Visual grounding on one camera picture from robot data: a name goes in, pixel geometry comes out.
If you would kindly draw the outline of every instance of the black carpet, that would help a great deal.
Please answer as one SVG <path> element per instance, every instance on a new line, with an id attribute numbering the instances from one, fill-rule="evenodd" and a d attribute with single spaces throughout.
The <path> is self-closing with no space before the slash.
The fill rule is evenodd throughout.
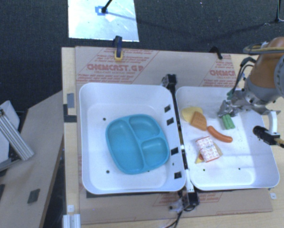
<path id="1" fill-rule="evenodd" d="M 284 36 L 277 0 L 134 0 L 139 43 L 126 48 L 241 53 Z M 284 19 L 284 0 L 280 17 Z M 67 0 L 0 0 L 0 104 L 22 111 L 62 89 L 61 47 L 111 46 L 68 38 Z"/>

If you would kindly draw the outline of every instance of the toy sausage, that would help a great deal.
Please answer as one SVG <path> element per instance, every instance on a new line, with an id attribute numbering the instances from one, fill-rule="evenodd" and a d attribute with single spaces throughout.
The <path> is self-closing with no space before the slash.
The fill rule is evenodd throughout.
<path id="1" fill-rule="evenodd" d="M 226 142 L 226 143 L 230 143 L 233 141 L 233 138 L 230 136 L 226 136 L 223 135 L 221 133 L 219 133 L 213 126 L 208 126 L 208 132 L 215 137 L 216 139 Z"/>

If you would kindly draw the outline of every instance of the blue plate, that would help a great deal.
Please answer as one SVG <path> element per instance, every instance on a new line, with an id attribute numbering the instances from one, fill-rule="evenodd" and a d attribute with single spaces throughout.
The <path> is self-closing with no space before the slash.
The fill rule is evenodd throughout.
<path id="1" fill-rule="evenodd" d="M 156 169 L 170 155 L 162 129 L 149 115 L 130 115 L 112 121 L 106 128 L 106 141 L 115 164 L 127 174 Z"/>

